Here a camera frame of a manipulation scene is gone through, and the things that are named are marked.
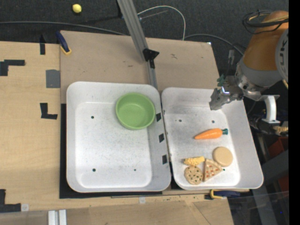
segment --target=white cable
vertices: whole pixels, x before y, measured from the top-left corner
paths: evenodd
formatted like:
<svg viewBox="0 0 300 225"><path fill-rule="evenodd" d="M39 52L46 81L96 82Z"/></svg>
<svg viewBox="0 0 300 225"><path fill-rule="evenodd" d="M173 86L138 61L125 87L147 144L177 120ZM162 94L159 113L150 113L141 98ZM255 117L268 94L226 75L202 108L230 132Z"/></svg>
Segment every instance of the white cable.
<svg viewBox="0 0 300 225"><path fill-rule="evenodd" d="M176 12L178 12L178 13L182 16L183 23L184 23L182 40L184 40L185 34L186 34L186 20L185 20L183 14L182 14L178 9L176 9L176 8L174 8L174 7L171 7L171 6L162 5L162 6L156 6L156 7L148 8L148 9L142 11L142 12L139 12L137 15L143 14L143 13L145 13L145 12L148 12L148 11L153 10L153 9L156 9L156 8L171 8L171 9L174 9Z"/></svg>

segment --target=round beige toy food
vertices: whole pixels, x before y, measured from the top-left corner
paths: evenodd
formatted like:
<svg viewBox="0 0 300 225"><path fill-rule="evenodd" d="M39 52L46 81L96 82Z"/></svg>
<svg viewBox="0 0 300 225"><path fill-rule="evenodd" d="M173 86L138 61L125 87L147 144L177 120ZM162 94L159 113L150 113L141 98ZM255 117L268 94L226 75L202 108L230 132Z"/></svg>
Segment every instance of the round beige toy food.
<svg viewBox="0 0 300 225"><path fill-rule="evenodd" d="M228 148L218 147L212 152L212 158L222 167L228 167L233 162L233 154Z"/></svg>
<svg viewBox="0 0 300 225"><path fill-rule="evenodd" d="M203 173L197 166L188 166L184 170L184 176L186 180L192 185L198 185L202 182Z"/></svg>

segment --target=white tray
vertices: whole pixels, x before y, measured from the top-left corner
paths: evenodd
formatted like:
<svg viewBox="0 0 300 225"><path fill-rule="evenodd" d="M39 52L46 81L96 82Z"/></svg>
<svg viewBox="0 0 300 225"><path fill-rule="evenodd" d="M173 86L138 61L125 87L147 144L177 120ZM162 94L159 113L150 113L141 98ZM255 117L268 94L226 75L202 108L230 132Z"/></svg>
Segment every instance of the white tray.
<svg viewBox="0 0 300 225"><path fill-rule="evenodd" d="M211 111L213 90L167 88L162 93L165 129L170 160L176 183L185 190L258 188L263 173L251 135L242 101L234 101L222 109ZM195 140L194 136L210 128L227 128L228 135L218 139ZM216 147L227 147L233 162L224 171L199 185L191 185L184 177L185 158L204 156L212 159ZM199 167L204 171L204 163Z"/></svg>
<svg viewBox="0 0 300 225"><path fill-rule="evenodd" d="M115 104L129 92L154 103L158 115L149 127L133 131L119 123ZM102 82L68 87L67 181L77 192L162 191L169 186L161 101L154 87Z"/></svg>

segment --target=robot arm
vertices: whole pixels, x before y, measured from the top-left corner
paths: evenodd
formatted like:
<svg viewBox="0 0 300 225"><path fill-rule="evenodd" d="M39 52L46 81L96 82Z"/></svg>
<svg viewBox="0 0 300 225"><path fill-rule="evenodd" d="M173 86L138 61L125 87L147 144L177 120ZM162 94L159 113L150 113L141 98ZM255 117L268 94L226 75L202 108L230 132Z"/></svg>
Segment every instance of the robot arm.
<svg viewBox="0 0 300 225"><path fill-rule="evenodd" d="M276 11L270 13L262 24L283 17L288 18L288 12ZM280 124L276 120L276 99L279 95L262 95L262 92L283 79L288 82L288 22L263 26L255 31L244 56L237 64L235 75L219 78L218 86L221 88L214 89L210 109L218 110L243 97L264 101L267 107L266 118L250 121L250 124L258 128L260 123L264 131L272 130Z"/></svg>

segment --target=green bowl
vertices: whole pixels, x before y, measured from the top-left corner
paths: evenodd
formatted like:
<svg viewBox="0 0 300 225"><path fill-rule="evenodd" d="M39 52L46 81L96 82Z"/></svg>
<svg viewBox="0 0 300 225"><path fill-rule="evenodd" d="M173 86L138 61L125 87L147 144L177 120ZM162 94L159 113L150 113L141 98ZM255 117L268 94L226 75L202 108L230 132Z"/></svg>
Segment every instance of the green bowl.
<svg viewBox="0 0 300 225"><path fill-rule="evenodd" d="M118 99L116 113L124 127L138 130L146 128L154 121L155 107L147 96L133 92Z"/></svg>

